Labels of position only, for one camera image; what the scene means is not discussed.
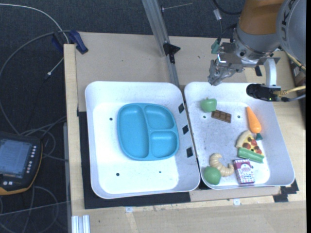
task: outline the metal pole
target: metal pole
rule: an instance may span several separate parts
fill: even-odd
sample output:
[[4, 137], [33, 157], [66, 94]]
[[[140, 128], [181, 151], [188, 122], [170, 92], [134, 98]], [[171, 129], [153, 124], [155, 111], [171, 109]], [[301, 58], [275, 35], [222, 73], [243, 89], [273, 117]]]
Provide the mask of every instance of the metal pole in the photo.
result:
[[[141, 0], [145, 8], [152, 32], [155, 36], [160, 54], [165, 56], [165, 51], [163, 45], [165, 43], [170, 43], [169, 36], [167, 34], [166, 26], [162, 17], [161, 8], [157, 0]], [[176, 66], [174, 63], [169, 61], [169, 56], [167, 55], [167, 64], [170, 74], [171, 83], [179, 87], [179, 81], [176, 71]]]

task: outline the small box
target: small box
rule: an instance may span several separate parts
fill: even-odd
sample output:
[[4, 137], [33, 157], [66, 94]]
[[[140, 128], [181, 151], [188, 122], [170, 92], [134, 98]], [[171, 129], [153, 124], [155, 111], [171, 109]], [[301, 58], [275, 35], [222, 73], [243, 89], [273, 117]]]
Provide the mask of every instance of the small box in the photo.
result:
[[252, 184], [255, 183], [254, 173], [252, 166], [248, 159], [233, 161], [235, 173], [238, 178], [239, 184]]

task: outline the green apple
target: green apple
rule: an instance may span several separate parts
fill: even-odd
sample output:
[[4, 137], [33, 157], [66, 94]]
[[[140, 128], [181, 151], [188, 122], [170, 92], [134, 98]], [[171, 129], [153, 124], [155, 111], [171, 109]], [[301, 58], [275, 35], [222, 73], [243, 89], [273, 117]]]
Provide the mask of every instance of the green apple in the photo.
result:
[[205, 168], [203, 176], [208, 183], [215, 185], [219, 184], [222, 177], [220, 171], [217, 168], [211, 166], [207, 166]]
[[216, 99], [204, 99], [201, 101], [200, 105], [204, 112], [212, 112], [216, 110], [217, 100]]

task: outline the black cable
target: black cable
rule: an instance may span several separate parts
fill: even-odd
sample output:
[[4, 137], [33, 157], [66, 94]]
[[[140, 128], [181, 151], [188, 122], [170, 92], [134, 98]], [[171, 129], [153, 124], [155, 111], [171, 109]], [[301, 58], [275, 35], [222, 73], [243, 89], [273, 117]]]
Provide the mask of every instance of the black cable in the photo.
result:
[[63, 116], [63, 117], [61, 117], [60, 119], [58, 119], [56, 122], [50, 123], [50, 124], [47, 124], [47, 125], [44, 125], [44, 126], [42, 126], [42, 127], [40, 127], [40, 128], [33, 129], [33, 130], [27, 130], [27, 131], [21, 133], [21, 135], [28, 136], [28, 135], [34, 134], [35, 132], [38, 132], [38, 131], [44, 131], [44, 130], [43, 130], [44, 128], [47, 128], [47, 127], [50, 127], [50, 126], [54, 126], [54, 125], [57, 124], [57, 123], [66, 122], [66, 117], [67, 117], [67, 116]]
[[2, 198], [0, 197], [0, 215], [3, 212], [3, 203], [2, 203]]
[[[48, 152], [48, 153], [43, 153], [43, 154], [51, 155], [51, 154], [54, 152], [55, 148], [56, 148], [56, 139], [55, 139], [55, 136], [54, 136], [51, 132], [48, 132], [48, 134], [49, 134], [49, 136], [50, 136], [50, 137], [52, 138], [52, 140], [53, 140], [53, 148], [50, 150], [50, 152]], [[46, 141], [45, 146], [43, 146], [43, 149], [46, 149], [46, 146], [47, 146], [47, 144], [48, 144], [48, 141], [49, 141], [49, 139]]]
[[34, 222], [33, 218], [30, 217], [29, 220], [30, 220], [31, 224], [33, 225], [33, 228], [34, 228], [34, 230], [35, 230], [35, 233], [38, 233], [38, 229], [37, 229], [37, 227], [36, 227], [36, 225], [35, 225], [35, 222]]
[[220, 44], [223, 38], [223, 23], [221, 19], [219, 19], [218, 21], [219, 21], [219, 26], [220, 26], [220, 34], [217, 40], [218, 40], [218, 44]]
[[[66, 201], [66, 202], [61, 202], [61, 203], [62, 203], [62, 204], [66, 204], [66, 206], [68, 206], [68, 201]], [[52, 215], [53, 215], [54, 217], [56, 216], [56, 215], [55, 215], [55, 210], [52, 211]], [[65, 225], [63, 222], [60, 221], [59, 218], [57, 218], [57, 220], [55, 221], [55, 224], [56, 224], [58, 227], [62, 228], [63, 230], [68, 231], [68, 224]]]
[[39, 232], [39, 233], [43, 233], [43, 232], [47, 231], [50, 227], [52, 227], [52, 225], [56, 222], [56, 220], [58, 218], [58, 214], [59, 214], [59, 205], [58, 205], [57, 198], [55, 197], [55, 195], [51, 191], [49, 191], [48, 189], [46, 189], [44, 187], [41, 187], [41, 186], [35, 186], [35, 188], [41, 189], [41, 190], [46, 191], [47, 193], [49, 193], [53, 197], [53, 199], [55, 201], [55, 206], [56, 206], [56, 209], [57, 209], [56, 210], [56, 215], [54, 215], [54, 219], [53, 219], [52, 223], [48, 227], [46, 227], [44, 230]]
[[303, 95], [300, 95], [300, 96], [295, 97], [295, 98], [292, 98], [292, 99], [287, 98], [287, 97], [281, 97], [281, 100], [282, 100], [283, 102], [291, 102], [291, 101], [296, 101], [296, 100], [299, 100], [299, 99], [303, 99], [303, 98], [305, 98], [305, 97], [306, 97], [306, 94], [303, 94]]
[[237, 24], [234, 23], [234, 24], [231, 24], [230, 26], [226, 27], [225, 30], [223, 31], [222, 35], [224, 35], [229, 29], [234, 29], [236, 26], [237, 26]]
[[231, 15], [231, 16], [236, 16], [236, 15], [240, 15], [241, 11], [236, 11], [236, 12], [231, 12], [231, 11], [227, 11], [225, 9], [223, 9], [219, 3], [216, 0], [212, 0], [213, 3], [215, 4], [215, 6], [223, 13], [227, 14], [227, 15]]
[[6, 231], [8, 231], [9, 233], [16, 233], [16, 232], [10, 230], [9, 228], [7, 228], [6, 226], [9, 225], [12, 221], [14, 221], [14, 220], [19, 216], [20, 213], [21, 213], [21, 212], [14, 213], [14, 216], [10, 219], [10, 221], [6, 221], [5, 224], [2, 224], [2, 223], [0, 222], [0, 226], [1, 226], [3, 229], [5, 229]]
[[[68, 32], [70, 32], [70, 31], [69, 31], [69, 30], [66, 30], [66, 31], [58, 31], [58, 33], [68, 33]], [[55, 33], [55, 32], [50, 32], [50, 33], [46, 33], [46, 34], [40, 35], [40, 36], [38, 36], [38, 37], [36, 37], [36, 38], [34, 38], [34, 39], [32, 39], [32, 40], [26, 42], [26, 43], [23, 44], [21, 47], [19, 47], [17, 50], [15, 50], [15, 51], [9, 56], [9, 58], [5, 61], [5, 63], [3, 64], [3, 66], [1, 67], [1, 69], [0, 69], [0, 78], [1, 78], [2, 72], [3, 72], [3, 70], [5, 69], [6, 65], [10, 62], [10, 60], [11, 60], [20, 50], [22, 50], [25, 46], [27, 46], [27, 45], [33, 43], [34, 41], [37, 41], [37, 40], [42, 39], [42, 38], [47, 37], [47, 36], [51, 36], [51, 35], [53, 35], [54, 33]], [[12, 122], [10, 121], [10, 119], [8, 118], [8, 116], [6, 115], [6, 113], [5, 113], [5, 111], [4, 111], [4, 108], [3, 108], [3, 105], [2, 105], [2, 102], [1, 102], [1, 98], [0, 98], [0, 111], [2, 112], [2, 114], [3, 114], [4, 118], [5, 118], [5, 120], [6, 120], [7, 123], [10, 125], [10, 127], [12, 128], [12, 130], [13, 130], [16, 134], [20, 135], [19, 131], [14, 127], [14, 125], [12, 124]]]
[[33, 117], [34, 117], [34, 114], [35, 114], [35, 108], [36, 108], [37, 103], [38, 103], [38, 100], [39, 100], [39, 94], [40, 94], [40, 91], [41, 91], [41, 89], [42, 89], [42, 87], [43, 87], [43, 85], [44, 85], [45, 81], [46, 81], [46, 80], [44, 80], [44, 81], [42, 82], [41, 86], [39, 87], [39, 89], [38, 89], [38, 91], [37, 91], [37, 94], [36, 94], [36, 96], [35, 96], [35, 102], [34, 102], [34, 105], [33, 105], [32, 110], [31, 110], [31, 113], [30, 113], [30, 116], [29, 116], [28, 122], [27, 122], [27, 124], [26, 124], [25, 130], [27, 130], [27, 128], [28, 128], [28, 126], [29, 126], [29, 124], [30, 124], [31, 120], [32, 120], [32, 119], [33, 119]]
[[56, 124], [62, 122], [65, 118], [67, 118], [67, 116], [63, 116], [60, 119], [58, 119], [55, 123], [52, 123], [47, 130], [45, 130], [45, 132], [40, 136], [40, 139], [42, 140], [43, 137], [48, 133], [48, 131], [51, 130], [51, 128], [53, 128]]
[[52, 155], [49, 155], [49, 154], [46, 154], [46, 153], [44, 153], [43, 155], [46, 156], [46, 157], [49, 157], [51, 159], [55, 159], [57, 161], [64, 161], [64, 162], [68, 162], [69, 161], [67, 159], [58, 158], [58, 157], [55, 157], [55, 156], [52, 156]]
[[32, 187], [31, 202], [30, 202], [30, 208], [29, 208], [29, 212], [28, 212], [28, 217], [26, 219], [26, 223], [24, 225], [24, 229], [23, 229], [22, 233], [25, 233], [25, 230], [26, 230], [26, 228], [28, 226], [30, 214], [31, 214], [31, 211], [32, 211], [32, 208], [33, 208], [33, 205], [34, 205], [34, 200], [35, 200], [35, 186], [33, 185], [33, 187]]

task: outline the white tray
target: white tray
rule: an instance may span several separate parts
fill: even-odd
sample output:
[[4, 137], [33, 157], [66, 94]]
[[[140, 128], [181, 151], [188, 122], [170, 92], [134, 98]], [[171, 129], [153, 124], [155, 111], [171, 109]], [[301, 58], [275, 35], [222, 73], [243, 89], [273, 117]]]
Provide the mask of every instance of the white tray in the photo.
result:
[[[294, 169], [279, 128], [273, 104], [254, 99], [246, 94], [248, 83], [222, 83], [212, 86], [205, 82], [192, 82], [185, 87], [185, 98], [197, 152], [200, 172], [209, 166], [209, 157], [220, 153], [220, 161], [227, 166], [240, 159], [235, 147], [240, 134], [248, 130], [246, 107], [250, 106], [259, 119], [263, 140], [258, 141], [265, 158], [263, 164], [251, 161], [256, 182], [239, 185], [235, 173], [222, 177], [218, 185], [204, 183], [213, 189], [229, 189], [250, 186], [281, 186], [294, 181]], [[220, 121], [205, 113], [200, 101], [206, 98], [217, 100], [217, 110], [230, 113], [231, 123]]]
[[[185, 192], [200, 182], [186, 110], [181, 91], [171, 83], [102, 82], [85, 90], [91, 185], [101, 198]], [[117, 135], [117, 114], [129, 103], [154, 103], [168, 108], [176, 121], [179, 150], [176, 155], [156, 161], [137, 161], [121, 150]]]

